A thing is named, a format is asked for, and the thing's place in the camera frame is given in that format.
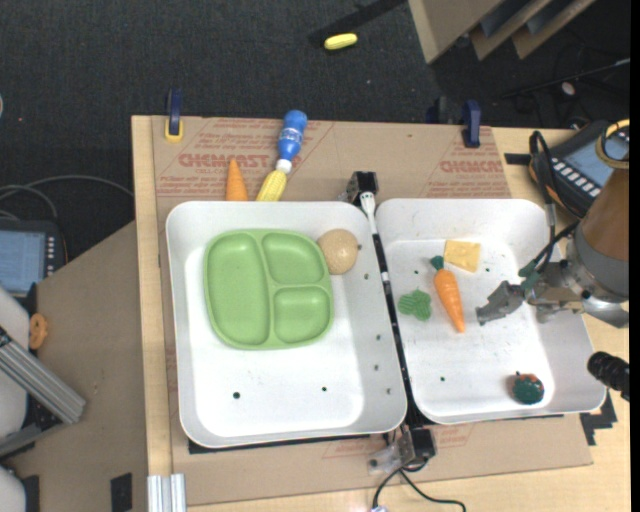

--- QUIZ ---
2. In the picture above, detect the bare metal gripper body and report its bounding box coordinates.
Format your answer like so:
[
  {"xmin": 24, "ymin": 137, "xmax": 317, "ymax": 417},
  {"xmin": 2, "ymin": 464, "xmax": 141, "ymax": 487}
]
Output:
[{"xmin": 523, "ymin": 259, "xmax": 600, "ymax": 309}]

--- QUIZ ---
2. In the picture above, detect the white plastic tray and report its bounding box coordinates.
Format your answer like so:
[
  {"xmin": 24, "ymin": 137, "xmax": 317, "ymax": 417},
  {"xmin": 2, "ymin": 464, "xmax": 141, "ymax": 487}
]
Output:
[
  {"xmin": 373, "ymin": 197, "xmax": 608, "ymax": 426},
  {"xmin": 164, "ymin": 199, "xmax": 409, "ymax": 449}
]

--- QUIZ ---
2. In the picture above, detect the yellow oblong toy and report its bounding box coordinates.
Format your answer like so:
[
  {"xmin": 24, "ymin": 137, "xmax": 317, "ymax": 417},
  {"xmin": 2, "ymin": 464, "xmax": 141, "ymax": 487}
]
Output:
[{"xmin": 323, "ymin": 31, "xmax": 360, "ymax": 52}]

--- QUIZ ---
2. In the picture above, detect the green divided plate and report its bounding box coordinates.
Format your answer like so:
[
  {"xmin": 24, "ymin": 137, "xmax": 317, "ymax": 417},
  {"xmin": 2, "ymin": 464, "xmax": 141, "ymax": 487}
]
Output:
[{"xmin": 202, "ymin": 228, "xmax": 336, "ymax": 352}]

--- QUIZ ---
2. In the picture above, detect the orange carrot with green top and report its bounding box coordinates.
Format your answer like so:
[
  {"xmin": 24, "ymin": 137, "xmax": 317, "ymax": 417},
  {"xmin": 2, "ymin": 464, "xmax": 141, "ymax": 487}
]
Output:
[{"xmin": 429, "ymin": 255, "xmax": 468, "ymax": 335}]

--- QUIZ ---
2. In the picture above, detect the thin black and white rod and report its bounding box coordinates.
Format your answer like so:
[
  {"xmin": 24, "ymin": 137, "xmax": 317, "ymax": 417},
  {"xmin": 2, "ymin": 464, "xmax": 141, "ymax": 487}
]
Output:
[{"xmin": 359, "ymin": 191, "xmax": 425, "ymax": 431}]

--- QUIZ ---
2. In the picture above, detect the blue bottle with white neck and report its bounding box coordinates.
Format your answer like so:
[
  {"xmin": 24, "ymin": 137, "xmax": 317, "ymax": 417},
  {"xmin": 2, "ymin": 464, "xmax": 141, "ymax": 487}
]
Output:
[{"xmin": 275, "ymin": 109, "xmax": 309, "ymax": 175}]

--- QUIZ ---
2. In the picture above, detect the brown cardboard board red print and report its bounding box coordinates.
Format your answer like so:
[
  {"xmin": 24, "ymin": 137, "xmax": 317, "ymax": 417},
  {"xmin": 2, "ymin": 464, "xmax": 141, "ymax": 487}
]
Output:
[{"xmin": 149, "ymin": 115, "xmax": 609, "ymax": 507}]

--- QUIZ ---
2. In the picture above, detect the yellow corn cob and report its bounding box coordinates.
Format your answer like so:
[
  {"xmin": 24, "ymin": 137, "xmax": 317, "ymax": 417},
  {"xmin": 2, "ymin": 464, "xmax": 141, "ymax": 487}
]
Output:
[{"xmin": 255, "ymin": 168, "xmax": 289, "ymax": 203}]

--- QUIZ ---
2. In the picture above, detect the yellow cheese wedge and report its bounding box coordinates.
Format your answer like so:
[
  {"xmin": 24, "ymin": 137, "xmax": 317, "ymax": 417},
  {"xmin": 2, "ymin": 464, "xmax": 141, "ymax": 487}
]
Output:
[{"xmin": 443, "ymin": 238, "xmax": 483, "ymax": 274}]

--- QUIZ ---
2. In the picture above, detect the black cylinder on white bracket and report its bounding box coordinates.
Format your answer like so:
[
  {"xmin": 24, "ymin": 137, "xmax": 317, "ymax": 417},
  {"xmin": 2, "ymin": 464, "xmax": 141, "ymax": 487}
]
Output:
[{"xmin": 583, "ymin": 295, "xmax": 630, "ymax": 402}]

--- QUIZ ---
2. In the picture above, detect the beige round bread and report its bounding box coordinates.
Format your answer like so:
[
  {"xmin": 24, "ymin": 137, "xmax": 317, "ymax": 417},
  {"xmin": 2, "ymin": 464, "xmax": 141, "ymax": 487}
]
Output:
[{"xmin": 316, "ymin": 228, "xmax": 361, "ymax": 276}]

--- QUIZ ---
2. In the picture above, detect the green and orange round toy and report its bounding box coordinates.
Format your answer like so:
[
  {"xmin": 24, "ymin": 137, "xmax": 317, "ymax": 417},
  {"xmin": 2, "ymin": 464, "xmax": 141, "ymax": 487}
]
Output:
[{"xmin": 510, "ymin": 371, "xmax": 546, "ymax": 406}]

